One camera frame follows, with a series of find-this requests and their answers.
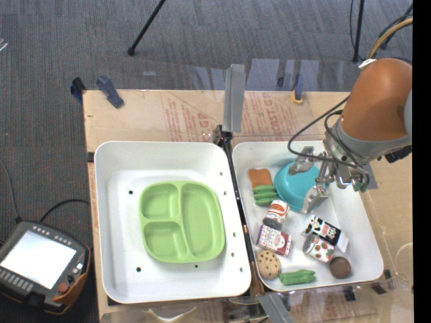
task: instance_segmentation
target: emergency stop button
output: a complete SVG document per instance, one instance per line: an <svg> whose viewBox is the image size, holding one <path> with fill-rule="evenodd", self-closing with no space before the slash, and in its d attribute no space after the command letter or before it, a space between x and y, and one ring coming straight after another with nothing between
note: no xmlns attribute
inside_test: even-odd
<svg viewBox="0 0 431 323"><path fill-rule="evenodd" d="M66 294L66 292L69 290L70 286L68 283L62 282L59 283L59 293L60 295Z"/></svg>

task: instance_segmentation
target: green plate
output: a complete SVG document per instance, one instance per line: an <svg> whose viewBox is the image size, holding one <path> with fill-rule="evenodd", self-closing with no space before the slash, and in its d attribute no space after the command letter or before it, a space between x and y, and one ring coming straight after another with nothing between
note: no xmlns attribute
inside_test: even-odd
<svg viewBox="0 0 431 323"><path fill-rule="evenodd" d="M156 260L202 262L224 248L222 211L215 192L193 181L149 185L141 193L139 218L143 245Z"/></svg>

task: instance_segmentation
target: black stand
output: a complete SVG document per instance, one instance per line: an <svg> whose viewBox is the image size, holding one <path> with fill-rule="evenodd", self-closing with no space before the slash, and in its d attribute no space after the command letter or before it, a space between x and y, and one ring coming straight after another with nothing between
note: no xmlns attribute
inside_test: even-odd
<svg viewBox="0 0 431 323"><path fill-rule="evenodd" d="M153 14L151 14L150 18L148 19L147 23L145 24L145 26L143 27L141 33L139 34L139 36L136 38L136 41L133 43L133 45L127 50L127 54L129 54L130 56L132 56L133 54L135 54L135 48L136 46L139 44L139 41L141 40L141 38L143 37L143 35L146 33L147 29L150 27L151 23L153 22L153 19L157 16L157 13L160 11L160 9L162 8L164 2L166 0L160 0L159 4L157 5L156 9L153 11Z"/></svg>
<svg viewBox="0 0 431 323"><path fill-rule="evenodd" d="M361 27L362 27L362 15L364 14L364 3L365 0L360 0L360 4L359 4L359 16L358 16L358 28L356 29L356 40L355 40L355 53L353 55L353 62L358 62L359 56L358 56L358 51L359 51L359 39L361 36Z"/></svg>

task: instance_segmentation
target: toy cookie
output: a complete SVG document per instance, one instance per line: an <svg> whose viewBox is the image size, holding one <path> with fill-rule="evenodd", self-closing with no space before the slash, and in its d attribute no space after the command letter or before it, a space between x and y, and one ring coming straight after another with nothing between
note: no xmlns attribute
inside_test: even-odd
<svg viewBox="0 0 431 323"><path fill-rule="evenodd" d="M262 277L274 279L280 274L280 260L272 251L259 251L256 255L256 263Z"/></svg>

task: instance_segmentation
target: gray carpet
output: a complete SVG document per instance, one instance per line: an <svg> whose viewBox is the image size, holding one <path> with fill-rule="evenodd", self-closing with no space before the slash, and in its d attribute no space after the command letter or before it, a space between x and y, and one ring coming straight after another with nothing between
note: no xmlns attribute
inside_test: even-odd
<svg viewBox="0 0 431 323"><path fill-rule="evenodd" d="M247 90L351 90L360 0L167 0L131 57L159 0L0 0L0 159L23 219L39 219L65 199L89 199L82 105L74 78L96 89L99 75L118 89L224 89L224 71L246 66ZM365 0L358 56L413 0ZM413 27L376 57L412 61ZM46 222L91 245L90 212L68 203ZM0 239L15 225L0 168ZM64 316L35 313L0 296L0 322L97 322L90 275Z"/></svg>

